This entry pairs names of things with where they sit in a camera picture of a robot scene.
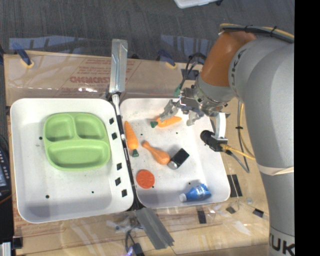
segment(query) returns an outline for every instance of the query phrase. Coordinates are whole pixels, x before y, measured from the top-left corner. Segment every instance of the white object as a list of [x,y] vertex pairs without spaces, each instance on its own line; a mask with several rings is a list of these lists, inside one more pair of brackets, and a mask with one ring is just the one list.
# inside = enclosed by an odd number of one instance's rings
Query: white object
[[179,195],[180,201],[181,202],[186,202],[187,201],[187,196],[186,194],[182,193]]
[[[169,100],[129,98],[120,104],[123,122],[130,123],[139,141],[139,156],[130,156],[130,163],[140,202],[151,208],[224,202],[230,196],[230,185],[221,153],[205,146],[200,138],[203,130],[213,131],[210,119],[204,116],[194,125],[187,126],[188,115],[179,111],[176,116],[182,117],[182,121],[162,128],[151,127],[150,122],[155,121],[164,111]],[[190,156],[178,169],[172,170],[166,164],[162,165],[154,160],[152,154],[141,146],[144,141],[148,141],[153,148],[167,152],[170,157],[181,148]],[[154,175],[155,183],[152,188],[144,189],[137,184],[136,175],[143,169]],[[200,184],[206,184],[211,192],[210,197],[200,201],[180,201],[180,194],[187,193]]]
[[[106,165],[63,171],[49,163],[40,137],[47,117],[62,112],[91,113],[104,122],[111,147]],[[12,104],[10,116],[17,209],[23,219],[45,223],[124,212],[131,207],[134,196],[128,167],[115,109],[108,101],[23,98]]]
[[193,6],[203,6],[218,0],[174,0],[176,5],[181,8],[188,8]]

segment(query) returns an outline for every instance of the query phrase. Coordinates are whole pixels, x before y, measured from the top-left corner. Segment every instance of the green plate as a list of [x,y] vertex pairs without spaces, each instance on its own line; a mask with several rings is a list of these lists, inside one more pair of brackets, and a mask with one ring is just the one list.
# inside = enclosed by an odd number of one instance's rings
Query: green plate
[[110,160],[106,126],[94,114],[56,113],[46,119],[43,130],[46,156],[59,170],[95,169]]

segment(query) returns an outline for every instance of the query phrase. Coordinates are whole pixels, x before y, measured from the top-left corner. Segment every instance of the orange toy carrot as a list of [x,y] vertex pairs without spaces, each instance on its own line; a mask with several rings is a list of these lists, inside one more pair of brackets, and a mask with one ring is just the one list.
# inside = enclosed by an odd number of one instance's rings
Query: orange toy carrot
[[145,141],[142,144],[142,147],[149,150],[150,153],[153,155],[154,159],[161,165],[166,165],[170,162],[170,156],[167,152],[164,152],[162,150],[158,150],[150,146],[149,142]]
[[139,141],[137,139],[135,131],[132,129],[128,121],[124,122],[124,131],[125,131],[126,143],[128,145],[128,148],[133,150],[132,156],[138,157],[139,153],[137,151],[137,148],[139,146]]
[[156,119],[156,121],[152,121],[150,124],[151,124],[152,128],[155,128],[156,126],[166,127],[166,126],[173,125],[173,124],[175,124],[177,122],[180,122],[181,120],[182,120],[182,117],[173,116],[173,117],[170,117],[169,119],[163,120],[163,122],[161,122],[160,117],[158,117]]

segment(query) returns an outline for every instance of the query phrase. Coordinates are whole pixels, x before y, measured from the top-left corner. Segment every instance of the kuka logo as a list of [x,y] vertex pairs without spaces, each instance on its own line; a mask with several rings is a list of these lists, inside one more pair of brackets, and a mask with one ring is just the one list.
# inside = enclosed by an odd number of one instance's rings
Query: kuka logo
[[243,49],[242,51],[239,52],[237,55],[237,59],[233,62],[233,67],[231,70],[231,88],[233,89],[234,93],[236,94],[237,97],[239,97],[237,93],[237,88],[236,88],[236,66],[238,65],[238,62],[241,58],[241,55],[246,51],[247,49]]
[[269,246],[280,254],[295,256],[296,245],[294,243],[288,244],[286,240],[276,238],[271,232],[269,234]]

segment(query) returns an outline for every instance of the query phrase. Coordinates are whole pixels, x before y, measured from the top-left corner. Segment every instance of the cable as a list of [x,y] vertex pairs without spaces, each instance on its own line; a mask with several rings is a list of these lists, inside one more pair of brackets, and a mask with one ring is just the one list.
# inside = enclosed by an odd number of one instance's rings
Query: cable
[[128,232],[125,234],[125,244],[124,244],[124,247],[125,247],[125,250],[126,252],[129,251],[129,247],[128,247],[128,239],[130,237],[131,241],[133,244],[135,244],[135,241],[133,240],[132,236],[130,235],[132,229],[128,230]]
[[256,160],[254,157],[251,157],[251,156],[249,156],[249,155],[241,152],[240,150],[235,149],[235,148],[229,146],[228,144],[223,144],[223,143],[222,143],[222,144],[220,144],[220,146],[221,146],[221,148],[222,148],[223,150],[234,151],[234,152],[237,152],[238,154],[240,154],[240,155],[242,155],[242,156],[245,156],[246,158],[249,158],[249,159],[251,159],[251,160]]
[[252,26],[252,25],[243,26],[243,25],[237,25],[237,24],[222,23],[220,24],[219,30],[220,32],[244,31],[246,33],[269,35],[270,37],[274,37],[291,44],[295,42],[294,35],[288,32],[285,32],[283,30],[277,29],[277,26],[274,26],[274,27]]
[[12,197],[12,194],[8,195],[5,199],[1,200],[0,205],[3,204],[5,201],[7,201],[11,197]]
[[225,153],[229,156],[232,156],[241,166],[242,168],[249,173],[250,171],[244,166],[244,164],[239,160],[238,157],[235,156],[235,154],[233,154],[230,150],[226,150]]
[[247,154],[250,157],[254,158],[255,157],[254,154],[251,153],[251,151],[249,150],[249,148],[245,144],[245,140],[244,140],[244,138],[242,136],[242,128],[243,128],[242,127],[242,113],[243,113],[243,110],[244,110],[244,104],[241,103],[240,100],[239,100],[239,104],[238,104],[238,127],[237,127],[237,129],[238,129],[238,134],[240,136],[240,145],[243,144],[245,150],[247,151]]
[[194,63],[192,64],[190,70],[188,71],[189,64],[190,64],[191,60],[192,60],[193,58],[195,58],[195,57],[202,58],[203,60],[206,60],[206,58],[207,58],[207,56],[205,56],[205,55],[202,54],[201,52],[196,52],[196,53],[194,53],[194,54],[192,54],[192,55],[190,55],[190,56],[188,57],[188,61],[187,61],[186,65],[185,65],[184,76],[183,76],[183,78],[182,78],[181,83],[179,84],[180,90],[181,90],[181,88],[183,87],[185,81],[187,80],[188,75],[190,74],[191,70],[196,66],[196,64],[198,64],[198,62],[194,62]]

